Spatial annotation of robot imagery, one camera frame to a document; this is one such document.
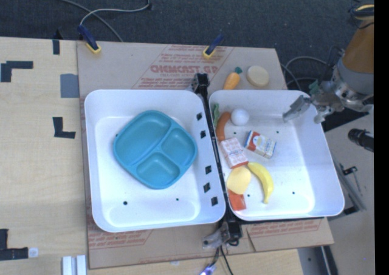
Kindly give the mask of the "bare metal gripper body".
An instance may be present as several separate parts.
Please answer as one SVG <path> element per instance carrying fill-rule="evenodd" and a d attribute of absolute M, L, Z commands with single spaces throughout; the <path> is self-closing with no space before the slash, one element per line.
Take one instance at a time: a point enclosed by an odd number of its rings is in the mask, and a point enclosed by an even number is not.
<path fill-rule="evenodd" d="M 358 93 L 349 87 L 343 80 L 314 81 L 309 86 L 311 102 L 320 114 L 332 114 L 344 109 L 356 112 L 369 112 L 373 103 L 369 103 L 370 96 Z"/>

